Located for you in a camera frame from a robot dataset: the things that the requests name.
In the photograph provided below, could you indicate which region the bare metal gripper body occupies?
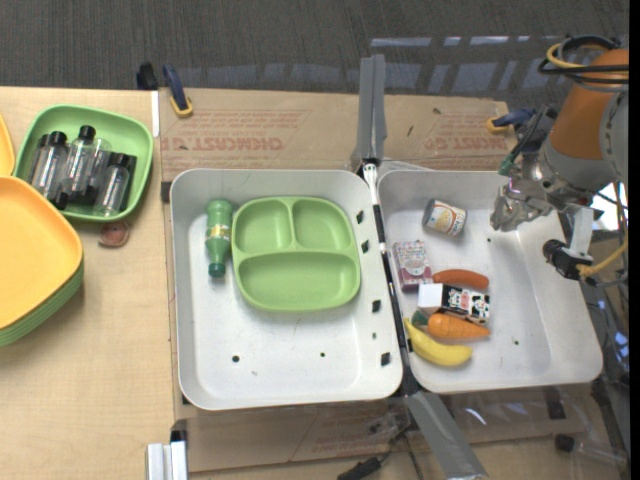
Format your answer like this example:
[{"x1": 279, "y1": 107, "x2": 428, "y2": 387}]
[{"x1": 501, "y1": 155, "x2": 577, "y2": 215}]

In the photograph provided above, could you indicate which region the small white and yellow can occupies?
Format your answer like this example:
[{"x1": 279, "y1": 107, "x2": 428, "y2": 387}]
[{"x1": 421, "y1": 198, "x2": 468, "y2": 239}]

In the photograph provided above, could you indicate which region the orange sausage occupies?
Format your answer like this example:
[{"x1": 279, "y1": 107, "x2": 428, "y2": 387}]
[{"x1": 431, "y1": 268, "x2": 491, "y2": 292}]

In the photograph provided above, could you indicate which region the white cow print milk carton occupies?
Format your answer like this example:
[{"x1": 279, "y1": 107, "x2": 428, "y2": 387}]
[{"x1": 416, "y1": 282, "x2": 492, "y2": 326}]

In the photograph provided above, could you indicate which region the pink carton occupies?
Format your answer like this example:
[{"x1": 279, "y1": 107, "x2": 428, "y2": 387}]
[{"x1": 391, "y1": 239, "x2": 435, "y2": 292}]

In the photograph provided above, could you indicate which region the white plastic tray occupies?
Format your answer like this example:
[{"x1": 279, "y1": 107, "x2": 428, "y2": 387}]
[
  {"x1": 168, "y1": 167, "x2": 405, "y2": 412},
  {"x1": 375, "y1": 169, "x2": 605, "y2": 396}
]

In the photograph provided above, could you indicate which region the orange carrot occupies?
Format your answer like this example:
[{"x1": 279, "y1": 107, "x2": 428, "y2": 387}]
[{"x1": 411, "y1": 310, "x2": 492, "y2": 342}]

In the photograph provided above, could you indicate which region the yellow banana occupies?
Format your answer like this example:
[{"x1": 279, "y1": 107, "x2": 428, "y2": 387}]
[{"x1": 402, "y1": 316, "x2": 474, "y2": 368}]

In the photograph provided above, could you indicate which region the green divided plate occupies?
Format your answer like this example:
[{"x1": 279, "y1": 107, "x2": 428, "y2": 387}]
[{"x1": 230, "y1": 195, "x2": 363, "y2": 314}]

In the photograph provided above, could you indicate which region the brown cardboard board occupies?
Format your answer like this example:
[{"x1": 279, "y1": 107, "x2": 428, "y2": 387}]
[{"x1": 158, "y1": 86, "x2": 604, "y2": 474}]

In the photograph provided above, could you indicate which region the clear plastic bottle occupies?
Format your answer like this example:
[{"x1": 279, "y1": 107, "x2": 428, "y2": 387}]
[
  {"x1": 62, "y1": 124, "x2": 99, "y2": 195},
  {"x1": 92, "y1": 152, "x2": 132, "y2": 218},
  {"x1": 29, "y1": 130, "x2": 70, "y2": 200},
  {"x1": 553, "y1": 432, "x2": 627, "y2": 471}
]

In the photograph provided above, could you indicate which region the green plastic bottle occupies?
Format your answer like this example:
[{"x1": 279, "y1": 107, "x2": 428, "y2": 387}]
[{"x1": 204, "y1": 198, "x2": 235, "y2": 279}]

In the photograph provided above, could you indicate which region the green square plate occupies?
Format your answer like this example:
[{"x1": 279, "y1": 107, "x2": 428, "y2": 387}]
[{"x1": 12, "y1": 103, "x2": 155, "y2": 223}]

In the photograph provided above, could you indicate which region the yellow plate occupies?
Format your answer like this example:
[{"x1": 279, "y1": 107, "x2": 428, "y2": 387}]
[
  {"x1": 0, "y1": 174, "x2": 85, "y2": 331},
  {"x1": 0, "y1": 112, "x2": 17, "y2": 177}
]

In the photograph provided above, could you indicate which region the black cylinder on white bracket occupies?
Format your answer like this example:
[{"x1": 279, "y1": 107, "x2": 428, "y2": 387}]
[{"x1": 542, "y1": 206, "x2": 596, "y2": 282}]

